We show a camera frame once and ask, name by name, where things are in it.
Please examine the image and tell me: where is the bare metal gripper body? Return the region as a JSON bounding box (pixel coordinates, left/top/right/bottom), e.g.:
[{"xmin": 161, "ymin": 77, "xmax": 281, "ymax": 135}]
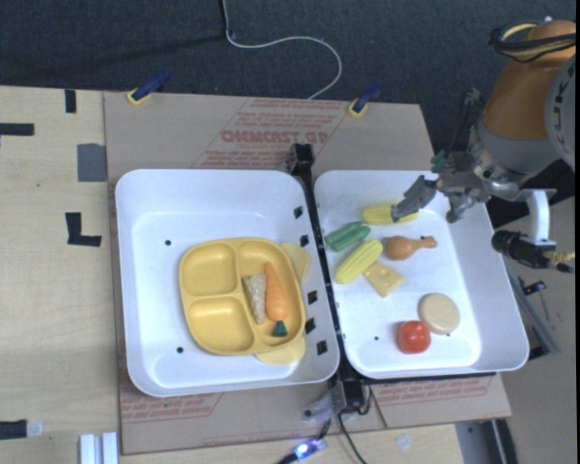
[{"xmin": 436, "ymin": 152, "xmax": 531, "ymax": 208}]

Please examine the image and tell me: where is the yellow corn cob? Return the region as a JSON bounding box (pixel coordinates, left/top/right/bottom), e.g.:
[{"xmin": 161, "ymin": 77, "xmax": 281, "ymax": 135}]
[
  {"xmin": 333, "ymin": 238, "xmax": 385, "ymax": 286},
  {"xmin": 361, "ymin": 202, "xmax": 421, "ymax": 227}
]

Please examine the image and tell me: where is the orange chicken drumstick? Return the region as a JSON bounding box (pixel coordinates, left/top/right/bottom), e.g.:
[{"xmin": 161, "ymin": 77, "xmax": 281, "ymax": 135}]
[{"xmin": 384, "ymin": 234, "xmax": 439, "ymax": 262}]

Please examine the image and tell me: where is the green pea pod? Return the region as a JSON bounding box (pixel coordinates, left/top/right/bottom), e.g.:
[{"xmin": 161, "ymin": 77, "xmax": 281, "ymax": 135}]
[{"xmin": 324, "ymin": 220, "xmax": 373, "ymax": 253}]

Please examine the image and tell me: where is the yellow cheese wedge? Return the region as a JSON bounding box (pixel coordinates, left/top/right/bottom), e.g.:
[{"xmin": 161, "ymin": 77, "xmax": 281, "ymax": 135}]
[{"xmin": 362, "ymin": 259, "xmax": 407, "ymax": 300}]

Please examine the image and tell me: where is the white plastic tray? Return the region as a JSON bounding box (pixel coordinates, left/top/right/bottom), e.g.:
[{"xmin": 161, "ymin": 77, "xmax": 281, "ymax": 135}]
[
  {"xmin": 312, "ymin": 169, "xmax": 531, "ymax": 380},
  {"xmin": 114, "ymin": 168, "xmax": 342, "ymax": 398}
]

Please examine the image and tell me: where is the thin black rod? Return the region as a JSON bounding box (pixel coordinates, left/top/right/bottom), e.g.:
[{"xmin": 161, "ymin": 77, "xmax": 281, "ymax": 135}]
[{"xmin": 295, "ymin": 160, "xmax": 352, "ymax": 387}]

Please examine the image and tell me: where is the beige round biscuit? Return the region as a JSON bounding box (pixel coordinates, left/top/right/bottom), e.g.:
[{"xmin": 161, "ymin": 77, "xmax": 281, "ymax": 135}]
[{"xmin": 417, "ymin": 292, "xmax": 462, "ymax": 336}]

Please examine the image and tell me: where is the red tomato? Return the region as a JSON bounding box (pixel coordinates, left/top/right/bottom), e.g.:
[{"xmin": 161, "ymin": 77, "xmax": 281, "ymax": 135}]
[{"xmin": 396, "ymin": 319, "xmax": 433, "ymax": 356}]

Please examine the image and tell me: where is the orange carrot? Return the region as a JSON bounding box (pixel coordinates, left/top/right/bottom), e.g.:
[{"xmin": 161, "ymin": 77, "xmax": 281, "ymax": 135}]
[{"xmin": 262, "ymin": 261, "xmax": 292, "ymax": 338}]

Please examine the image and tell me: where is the yellow divided plate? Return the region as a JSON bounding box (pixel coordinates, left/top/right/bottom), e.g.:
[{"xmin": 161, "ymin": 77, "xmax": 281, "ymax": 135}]
[{"xmin": 177, "ymin": 236, "xmax": 307, "ymax": 358}]

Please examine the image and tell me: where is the brown cardboard board red print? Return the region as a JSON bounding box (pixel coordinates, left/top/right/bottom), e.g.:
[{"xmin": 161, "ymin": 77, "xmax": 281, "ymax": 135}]
[{"xmin": 102, "ymin": 91, "xmax": 513, "ymax": 456}]

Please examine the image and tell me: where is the black cylinder on white bracket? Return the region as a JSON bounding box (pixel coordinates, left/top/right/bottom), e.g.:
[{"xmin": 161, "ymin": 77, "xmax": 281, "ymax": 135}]
[{"xmin": 490, "ymin": 188, "xmax": 560, "ymax": 270}]

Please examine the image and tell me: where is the black block with wires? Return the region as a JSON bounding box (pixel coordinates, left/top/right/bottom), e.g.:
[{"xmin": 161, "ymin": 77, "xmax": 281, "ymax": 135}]
[
  {"xmin": 288, "ymin": 142, "xmax": 317, "ymax": 177},
  {"xmin": 327, "ymin": 373, "xmax": 369, "ymax": 414}
]

